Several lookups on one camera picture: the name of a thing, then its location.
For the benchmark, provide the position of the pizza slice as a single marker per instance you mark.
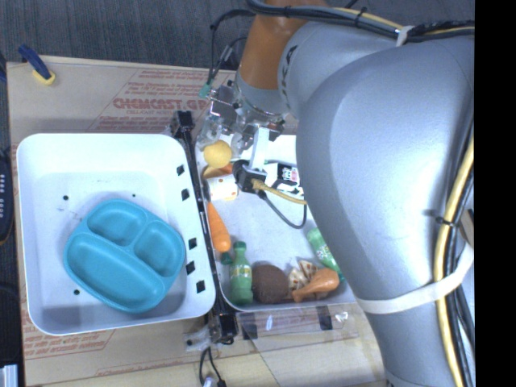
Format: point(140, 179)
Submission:
point(300, 274)

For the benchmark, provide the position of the green bottle yellow label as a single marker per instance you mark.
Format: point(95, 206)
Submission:
point(241, 274)

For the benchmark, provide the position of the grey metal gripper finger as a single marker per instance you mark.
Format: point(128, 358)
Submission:
point(208, 132)
point(244, 139)

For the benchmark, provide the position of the yellow ball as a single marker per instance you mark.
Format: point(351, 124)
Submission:
point(217, 154)

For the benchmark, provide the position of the black cylinder on white bracket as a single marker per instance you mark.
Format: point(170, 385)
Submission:
point(258, 151)

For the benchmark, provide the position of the blue divided plate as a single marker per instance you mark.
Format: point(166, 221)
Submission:
point(121, 256)

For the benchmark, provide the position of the orange chicken drumstick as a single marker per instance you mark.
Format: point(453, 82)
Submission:
point(318, 284)

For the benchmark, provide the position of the orange carrot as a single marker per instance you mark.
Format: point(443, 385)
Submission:
point(218, 232)

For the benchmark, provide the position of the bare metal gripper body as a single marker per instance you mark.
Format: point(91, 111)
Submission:
point(231, 105)

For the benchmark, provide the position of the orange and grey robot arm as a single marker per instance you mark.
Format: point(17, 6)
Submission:
point(375, 143)

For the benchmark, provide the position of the brown cardboard board red print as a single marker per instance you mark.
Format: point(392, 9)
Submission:
point(101, 95)

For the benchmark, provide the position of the brown round ball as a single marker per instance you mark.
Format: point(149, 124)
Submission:
point(269, 284)

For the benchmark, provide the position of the white plastic tray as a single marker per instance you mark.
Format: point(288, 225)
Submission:
point(101, 167)
point(262, 232)

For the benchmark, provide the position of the green bottle white label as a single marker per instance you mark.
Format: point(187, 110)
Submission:
point(322, 250)

